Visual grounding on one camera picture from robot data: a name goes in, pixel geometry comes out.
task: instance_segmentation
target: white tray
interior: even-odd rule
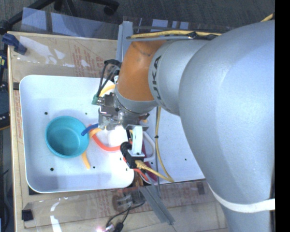
[[[64,159],[47,148],[44,131],[57,116],[73,116],[85,126],[98,122],[98,106],[91,101],[99,78],[29,75],[19,86],[25,148],[26,179],[36,192],[66,192],[124,188],[134,177],[121,160],[121,152],[106,152],[90,140],[87,169],[81,156]],[[120,145],[127,140],[122,128],[101,132],[104,143]]]

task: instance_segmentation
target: clear plastic sheet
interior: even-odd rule
[[[162,227],[181,232],[219,231],[226,228],[221,207],[205,181],[162,185],[161,200],[175,218],[174,225],[161,224],[152,207],[145,202],[130,211],[124,222],[123,232],[141,228],[146,229],[144,231],[159,231]],[[129,203],[135,207],[143,201],[144,196],[138,188],[99,190],[41,200],[27,205],[27,209],[33,214],[33,220],[26,221],[25,227],[36,228],[39,232],[101,232],[105,230],[109,218],[126,210]],[[116,225],[124,215],[125,213],[114,218],[112,223]]]
[[[119,25],[24,8],[22,32],[117,40]]]

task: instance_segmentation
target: teal bowl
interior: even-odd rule
[[[89,144],[89,135],[81,135],[85,128],[81,121],[71,116],[54,118],[45,129],[45,141],[49,150],[63,158],[81,155]]]

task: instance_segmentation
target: black connector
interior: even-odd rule
[[[121,232],[123,227],[124,224],[122,222],[117,223],[114,232]]]
[[[124,158],[126,159],[126,163],[129,166],[129,168],[136,168],[135,161],[136,160],[144,160],[144,157],[133,157],[130,155],[128,150],[132,149],[132,145],[129,142],[123,142],[120,145],[120,151]]]

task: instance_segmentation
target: white band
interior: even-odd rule
[[[236,212],[242,212],[242,213],[256,213],[260,211],[272,211],[275,210],[275,199],[268,199],[264,200],[258,203],[252,203],[252,204],[238,204],[238,203],[231,203],[223,198],[219,197],[209,186],[211,189],[214,197],[217,199],[219,203],[221,203],[224,207],[236,211]]]

